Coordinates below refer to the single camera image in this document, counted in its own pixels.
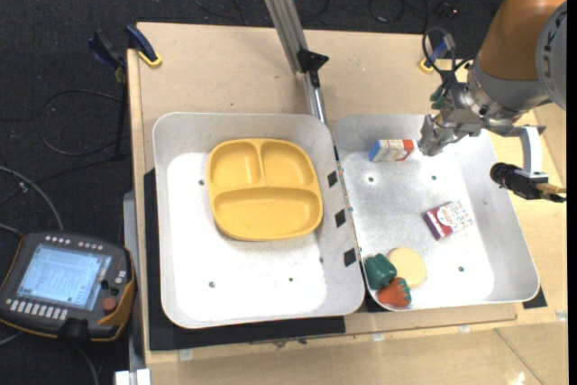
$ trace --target yellow tray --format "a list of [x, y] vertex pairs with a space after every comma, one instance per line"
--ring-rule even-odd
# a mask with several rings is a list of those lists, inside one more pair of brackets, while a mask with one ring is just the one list
[[207, 164], [216, 225], [244, 241], [272, 241], [314, 231], [323, 218], [315, 167], [296, 144], [268, 138], [218, 144]]

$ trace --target small box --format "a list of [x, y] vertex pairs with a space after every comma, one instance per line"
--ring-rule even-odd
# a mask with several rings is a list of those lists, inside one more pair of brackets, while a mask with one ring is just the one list
[[461, 201], [448, 202], [432, 208], [423, 214], [423, 218], [436, 240], [472, 225], [472, 218]]
[[372, 162], [403, 161], [415, 149], [414, 140], [377, 140], [369, 151]]

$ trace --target black clamp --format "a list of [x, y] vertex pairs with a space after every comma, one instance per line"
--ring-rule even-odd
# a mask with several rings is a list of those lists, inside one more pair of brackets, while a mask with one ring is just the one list
[[297, 53], [298, 64], [303, 72], [308, 72], [310, 82], [314, 88], [321, 87], [321, 81], [318, 78], [318, 70], [328, 61], [328, 57], [320, 53], [314, 53], [310, 50], [300, 50]]

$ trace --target black floor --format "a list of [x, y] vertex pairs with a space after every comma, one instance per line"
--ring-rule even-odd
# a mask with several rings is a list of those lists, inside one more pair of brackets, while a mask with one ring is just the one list
[[[458, 55], [472, 58], [501, 1], [297, 4], [309, 29], [421, 34], [442, 26], [453, 34]], [[457, 15], [449, 17], [455, 9]], [[103, 29], [123, 50], [125, 25], [138, 21], [272, 26], [263, 0], [0, 0], [0, 167], [21, 176], [0, 171], [0, 225], [22, 233], [57, 228], [31, 180], [68, 231], [122, 240], [123, 196], [131, 189], [128, 125], [120, 144], [114, 143], [122, 88], [91, 56], [88, 39]], [[120, 159], [113, 156], [118, 150]], [[0, 278], [16, 245], [0, 226]], [[91, 383], [88, 365], [73, 346], [32, 335], [2, 344], [14, 332], [0, 325], [0, 383]], [[126, 336], [89, 346], [87, 354], [103, 384], [128, 368]]]

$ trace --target metal pole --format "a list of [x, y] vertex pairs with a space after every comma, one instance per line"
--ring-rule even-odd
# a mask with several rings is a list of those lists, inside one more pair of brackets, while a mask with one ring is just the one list
[[[279, 34], [280, 43], [287, 55], [290, 68], [293, 73], [302, 74], [303, 69], [298, 62], [298, 52], [308, 50], [308, 47], [294, 0], [265, 0], [265, 2]], [[321, 122], [326, 123], [325, 104], [320, 87], [313, 85], [308, 72], [304, 74], [303, 81], [310, 113]]]

